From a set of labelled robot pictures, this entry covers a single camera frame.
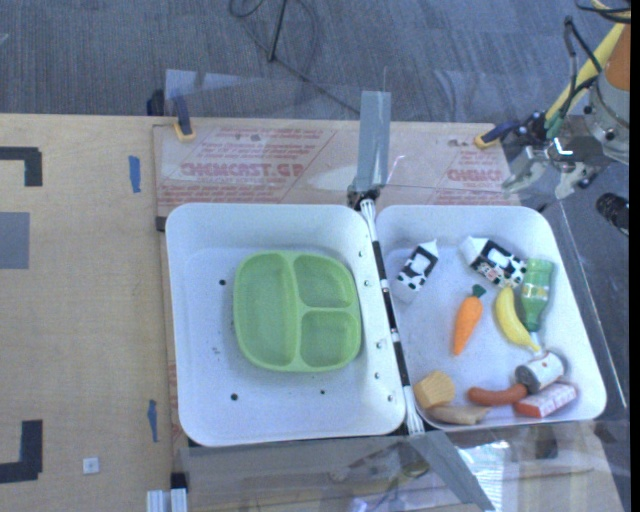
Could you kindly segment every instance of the green divided plate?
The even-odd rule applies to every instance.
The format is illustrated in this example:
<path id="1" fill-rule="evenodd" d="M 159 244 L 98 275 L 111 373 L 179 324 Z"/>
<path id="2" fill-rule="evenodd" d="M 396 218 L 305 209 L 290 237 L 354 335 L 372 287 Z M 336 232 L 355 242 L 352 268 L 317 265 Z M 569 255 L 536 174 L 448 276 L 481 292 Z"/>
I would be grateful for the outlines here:
<path id="1" fill-rule="evenodd" d="M 296 251 L 261 251 L 236 270 L 233 321 L 240 350 L 262 368 L 319 372 L 360 350 L 360 304 L 338 260 Z"/>

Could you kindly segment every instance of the gray carpet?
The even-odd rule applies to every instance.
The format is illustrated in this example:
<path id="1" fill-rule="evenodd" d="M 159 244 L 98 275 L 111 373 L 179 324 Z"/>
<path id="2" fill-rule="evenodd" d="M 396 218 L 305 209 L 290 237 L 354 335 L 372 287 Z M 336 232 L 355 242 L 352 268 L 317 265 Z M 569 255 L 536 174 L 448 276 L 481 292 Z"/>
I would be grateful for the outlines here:
<path id="1" fill-rule="evenodd" d="M 246 11 L 257 1 L 234 4 Z M 178 70 L 196 85 L 206 74 L 244 79 L 194 97 L 195 115 L 357 119 L 360 91 L 384 88 L 393 120 L 498 124 L 548 108 L 564 89 L 565 16 L 592 49 L 612 27 L 572 0 L 289 0 L 268 62 L 279 6 L 265 0 L 237 19 L 226 0 L 0 0 L 0 112 L 146 115 Z M 572 284 L 593 296 L 584 311 L 597 309 L 587 327 L 608 383 L 603 419 L 616 422 L 606 446 L 628 468 L 628 238 L 595 211 L 603 192 L 628 198 L 628 167 L 546 214 L 567 247 L 583 248 Z M 629 479 L 617 476 L 630 510 Z"/>

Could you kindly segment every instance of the toy sausage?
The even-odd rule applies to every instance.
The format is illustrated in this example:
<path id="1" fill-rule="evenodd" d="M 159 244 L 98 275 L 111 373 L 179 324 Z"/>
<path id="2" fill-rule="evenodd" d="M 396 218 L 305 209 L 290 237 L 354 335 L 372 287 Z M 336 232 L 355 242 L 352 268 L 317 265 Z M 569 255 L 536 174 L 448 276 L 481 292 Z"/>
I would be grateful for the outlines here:
<path id="1" fill-rule="evenodd" d="M 514 384 L 502 391 L 490 391 L 488 389 L 472 387 L 467 391 L 467 398 L 478 405 L 494 406 L 509 405 L 522 400 L 528 395 L 524 384 Z"/>

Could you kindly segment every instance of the toy banana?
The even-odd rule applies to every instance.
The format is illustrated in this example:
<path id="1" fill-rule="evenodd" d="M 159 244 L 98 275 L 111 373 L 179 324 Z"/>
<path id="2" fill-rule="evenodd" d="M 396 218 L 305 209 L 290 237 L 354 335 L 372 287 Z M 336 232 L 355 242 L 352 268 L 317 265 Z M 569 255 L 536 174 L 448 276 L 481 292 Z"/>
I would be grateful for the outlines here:
<path id="1" fill-rule="evenodd" d="M 496 298 L 495 309 L 498 325 L 500 325 L 502 332 L 511 343 L 529 347 L 535 352 L 540 350 L 540 347 L 533 342 L 529 331 L 518 318 L 513 288 L 505 286 L 500 290 Z"/>

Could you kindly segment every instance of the cow print carton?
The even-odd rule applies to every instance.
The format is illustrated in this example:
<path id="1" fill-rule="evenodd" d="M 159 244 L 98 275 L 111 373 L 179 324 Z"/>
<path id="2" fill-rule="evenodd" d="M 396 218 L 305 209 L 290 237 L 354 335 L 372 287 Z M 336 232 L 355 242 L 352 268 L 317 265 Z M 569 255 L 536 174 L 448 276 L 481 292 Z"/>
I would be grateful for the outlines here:
<path id="1" fill-rule="evenodd" d="M 419 244 L 409 256 L 398 276 L 391 282 L 391 293 L 403 302 L 411 302 L 427 281 L 438 262 L 436 240 Z"/>
<path id="2" fill-rule="evenodd" d="M 493 240 L 468 236 L 460 250 L 471 268 L 500 288 L 517 288 L 524 279 L 526 263 Z"/>

